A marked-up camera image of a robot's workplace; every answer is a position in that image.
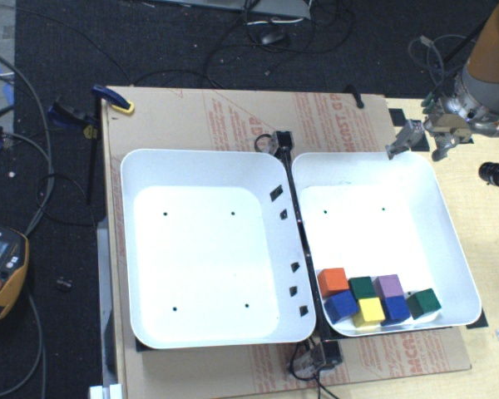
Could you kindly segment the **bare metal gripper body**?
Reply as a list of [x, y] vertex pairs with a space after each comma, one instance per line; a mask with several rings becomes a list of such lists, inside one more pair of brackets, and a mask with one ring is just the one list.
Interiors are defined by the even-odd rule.
[[468, 143], [473, 135], [499, 138], [499, 113], [473, 97], [429, 94], [422, 108], [424, 128], [438, 141]]

